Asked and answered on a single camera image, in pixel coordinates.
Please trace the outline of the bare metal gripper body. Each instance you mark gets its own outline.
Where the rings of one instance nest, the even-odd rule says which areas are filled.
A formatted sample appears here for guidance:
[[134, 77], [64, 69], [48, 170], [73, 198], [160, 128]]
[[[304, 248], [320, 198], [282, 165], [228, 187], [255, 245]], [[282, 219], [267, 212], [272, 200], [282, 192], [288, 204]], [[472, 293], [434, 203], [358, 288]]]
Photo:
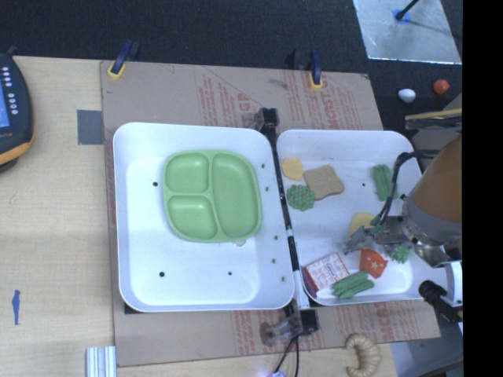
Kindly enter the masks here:
[[411, 253], [432, 268], [452, 262], [443, 247], [452, 242], [452, 223], [438, 218], [391, 216], [374, 235], [377, 244], [384, 245], [393, 260], [405, 263]]

